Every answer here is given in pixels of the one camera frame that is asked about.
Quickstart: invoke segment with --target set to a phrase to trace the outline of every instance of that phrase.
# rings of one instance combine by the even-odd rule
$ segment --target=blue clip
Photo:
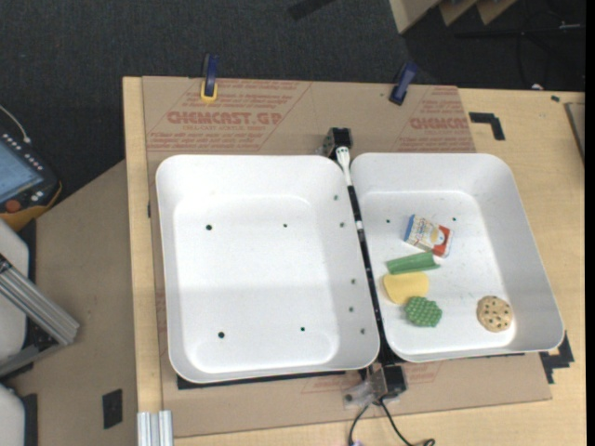
[[[399,82],[390,92],[389,100],[401,106],[407,95],[407,88],[417,74],[417,65],[413,62],[406,63],[399,74]]]
[[[217,64],[219,63],[218,55],[206,54],[203,62],[203,73],[205,75],[204,81],[201,83],[201,99],[205,102],[213,102],[217,99]]]

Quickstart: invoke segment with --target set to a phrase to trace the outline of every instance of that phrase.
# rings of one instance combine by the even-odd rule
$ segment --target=empty white tray
[[[399,357],[436,361],[560,344],[560,312],[504,162],[479,153],[367,153],[353,161],[351,176],[384,331]],[[387,261],[420,252],[403,241],[412,214],[454,231],[450,255],[427,271],[427,299],[443,310],[435,328],[409,322],[382,284]],[[508,330],[492,333],[478,322],[477,303],[485,295],[509,301],[514,319]]]
[[[176,155],[160,164],[156,189],[180,376],[209,383],[375,360],[376,318],[334,162]]]

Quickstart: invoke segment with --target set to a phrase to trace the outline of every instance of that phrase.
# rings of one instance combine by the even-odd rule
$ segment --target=black carpet
[[[308,3],[0,0],[0,104],[54,167],[64,199],[124,158],[122,77],[196,76],[206,52],[220,55],[221,77],[390,83],[412,59],[421,84],[585,89],[584,33],[555,36],[563,58],[549,64],[523,40],[455,34],[558,24],[551,12],[585,22],[586,0],[522,0],[488,26],[472,9],[447,28],[436,8],[404,34],[389,0]],[[3,114],[0,125],[11,127]]]

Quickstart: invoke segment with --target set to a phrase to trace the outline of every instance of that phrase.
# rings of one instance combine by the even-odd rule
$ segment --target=yellow clip
[[[213,86],[213,96],[207,96],[205,94],[205,81],[201,83],[201,99],[204,102],[213,102],[217,99],[217,83]]]

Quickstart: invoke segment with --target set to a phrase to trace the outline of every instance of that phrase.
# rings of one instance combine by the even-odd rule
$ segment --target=screen
[[[41,180],[43,178],[25,161],[0,143],[0,201],[9,200]]]

